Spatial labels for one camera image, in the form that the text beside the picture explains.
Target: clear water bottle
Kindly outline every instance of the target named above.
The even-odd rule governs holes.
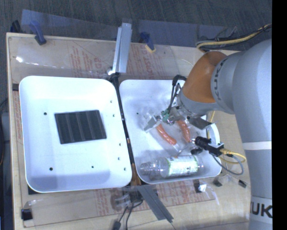
[[[140,173],[151,180],[192,176],[203,169],[198,155],[156,158],[140,165]]]

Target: dark gray carpet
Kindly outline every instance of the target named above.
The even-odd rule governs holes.
[[[23,10],[78,19],[96,25],[90,31],[81,27],[70,31],[62,27],[59,31],[48,30],[48,35],[97,38],[97,30],[102,30],[104,26],[115,28],[121,25],[123,19],[131,19],[134,42],[139,40],[138,31],[142,21],[228,28],[236,26],[239,35],[272,23],[272,0],[0,0],[0,103],[7,98],[5,35],[10,31],[13,21],[21,21]],[[173,33],[179,37],[178,30]],[[272,32],[263,33],[227,49],[245,50],[271,38],[271,35]],[[112,39],[112,35],[106,36],[108,40]],[[0,109],[0,112],[3,111],[7,111],[6,106]]]

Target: sausage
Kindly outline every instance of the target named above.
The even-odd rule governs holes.
[[[169,142],[171,145],[175,145],[176,144],[176,139],[174,139],[173,137],[169,136],[168,133],[164,130],[164,128],[162,127],[161,124],[159,124],[156,129],[158,130],[158,132],[160,133],[160,135],[167,141]]]
[[[176,121],[177,124],[179,125],[179,127],[181,128],[182,130],[182,133],[183,133],[183,137],[185,138],[185,140],[189,143],[191,142],[191,139],[190,139],[190,130],[188,128],[188,125],[185,121],[183,120],[178,120]]]

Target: black rectangle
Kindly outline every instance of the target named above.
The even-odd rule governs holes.
[[[55,114],[61,144],[106,139],[99,110]]]

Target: wooden table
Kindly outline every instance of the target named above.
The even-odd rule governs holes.
[[[92,196],[97,201],[98,196],[95,194],[98,191],[29,194],[25,181],[21,111],[17,91],[19,82],[29,75],[99,78],[111,66],[115,52],[115,42],[112,41],[53,36],[45,38],[47,43],[39,46],[34,35],[6,35],[14,229],[110,230],[114,221],[122,216],[121,211],[108,215],[96,212],[94,215],[81,208],[86,196]],[[200,50],[191,47],[155,47],[156,52],[152,54],[146,50],[144,44],[131,43],[128,71],[132,78],[170,79],[176,74],[188,76],[192,66],[203,55]],[[227,50],[221,52],[227,55],[234,53]],[[213,121],[217,123],[221,141],[226,148],[244,154],[235,116],[216,112]],[[212,183],[213,178],[203,180],[201,183],[207,185],[207,191],[201,194],[195,194],[193,187],[187,187],[187,195],[193,196],[193,200],[167,207],[174,218],[173,223],[157,220],[152,210],[146,208],[131,214],[129,228],[197,229],[248,222],[251,194],[246,163],[244,169],[244,174],[238,178],[221,174],[223,186],[220,187]],[[239,180],[244,181],[247,186],[241,187]],[[21,219],[23,208],[32,209],[33,219]],[[125,220],[126,217],[122,220],[121,229]],[[244,224],[237,224],[236,228],[237,226],[245,229]]]

